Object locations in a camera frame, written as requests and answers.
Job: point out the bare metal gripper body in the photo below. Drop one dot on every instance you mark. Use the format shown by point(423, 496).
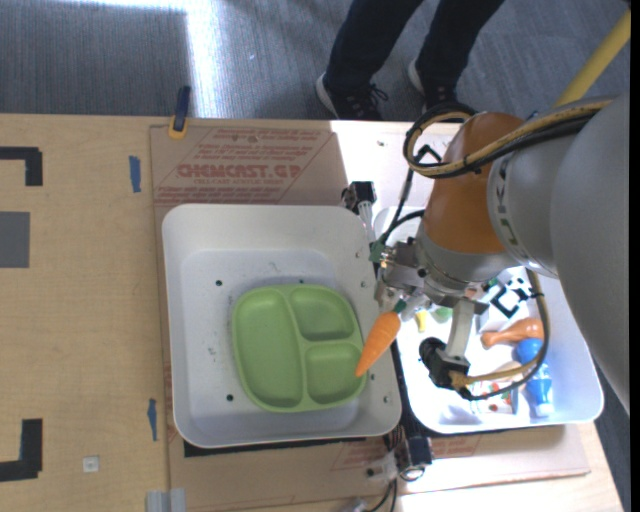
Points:
point(406, 267)

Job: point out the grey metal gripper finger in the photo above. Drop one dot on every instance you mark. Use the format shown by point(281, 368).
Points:
point(414, 306)
point(385, 295)

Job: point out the orange carrot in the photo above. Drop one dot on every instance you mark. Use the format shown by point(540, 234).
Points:
point(380, 340)

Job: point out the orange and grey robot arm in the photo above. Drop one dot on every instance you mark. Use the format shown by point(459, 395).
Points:
point(530, 200)

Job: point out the small yellow toy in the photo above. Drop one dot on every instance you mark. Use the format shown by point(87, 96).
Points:
point(422, 320)

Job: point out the small green toy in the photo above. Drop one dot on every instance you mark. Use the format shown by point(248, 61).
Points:
point(443, 315)

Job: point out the white carton with black print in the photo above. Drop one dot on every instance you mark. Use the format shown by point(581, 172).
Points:
point(510, 297)

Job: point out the brown chicken drumstick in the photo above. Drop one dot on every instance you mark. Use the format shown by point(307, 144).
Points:
point(520, 331)

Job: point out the white packet with red print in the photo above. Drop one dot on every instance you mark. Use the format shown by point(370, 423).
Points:
point(495, 395)

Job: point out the green divided plate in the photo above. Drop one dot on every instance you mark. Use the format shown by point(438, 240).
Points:
point(270, 345)

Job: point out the blue and white bottle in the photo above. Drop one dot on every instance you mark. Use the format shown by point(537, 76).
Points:
point(540, 390)

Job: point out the white plastic tray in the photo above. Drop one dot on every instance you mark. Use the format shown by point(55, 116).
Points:
point(200, 325)
point(570, 380)

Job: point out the brown cardboard board, red print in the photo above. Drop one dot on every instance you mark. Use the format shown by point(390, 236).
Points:
point(250, 170)

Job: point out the person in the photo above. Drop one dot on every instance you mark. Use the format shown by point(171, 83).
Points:
point(370, 50)

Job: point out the black cylinder on white bracket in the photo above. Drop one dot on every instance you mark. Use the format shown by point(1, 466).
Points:
point(442, 362)

